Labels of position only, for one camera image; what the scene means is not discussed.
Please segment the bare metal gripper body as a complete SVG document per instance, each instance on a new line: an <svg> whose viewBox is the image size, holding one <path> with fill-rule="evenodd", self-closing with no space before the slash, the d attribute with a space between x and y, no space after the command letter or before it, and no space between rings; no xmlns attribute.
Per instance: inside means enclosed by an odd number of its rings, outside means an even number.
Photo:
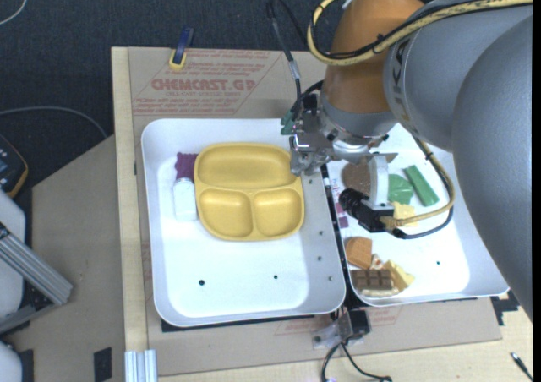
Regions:
<svg viewBox="0 0 541 382"><path fill-rule="evenodd" d="M359 163L390 130L390 112L305 112L290 137L291 162Z"/></svg>

